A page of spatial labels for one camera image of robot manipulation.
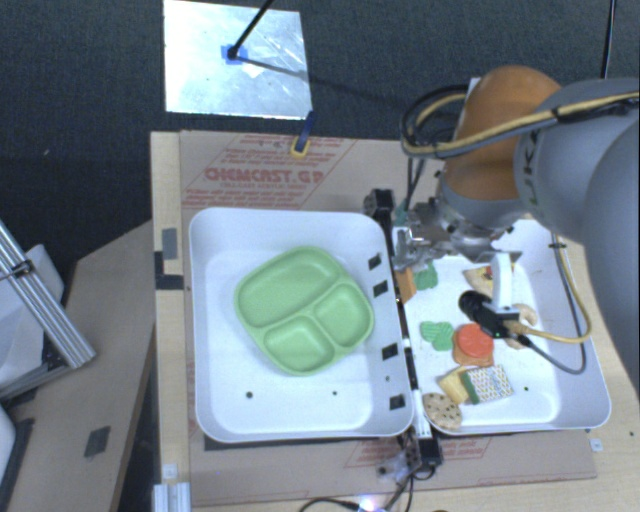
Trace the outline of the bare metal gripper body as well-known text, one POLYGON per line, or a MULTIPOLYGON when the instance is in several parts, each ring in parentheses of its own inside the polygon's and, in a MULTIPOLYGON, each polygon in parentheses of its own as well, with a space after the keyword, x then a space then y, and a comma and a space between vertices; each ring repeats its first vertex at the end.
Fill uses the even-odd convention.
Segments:
POLYGON ((407 216, 407 229, 415 247, 437 245, 442 257, 460 255, 471 263, 490 263, 495 254, 506 253, 512 263, 522 256, 521 250, 499 249, 493 245, 512 229, 480 227, 457 212, 444 198, 430 198, 417 203, 407 216))

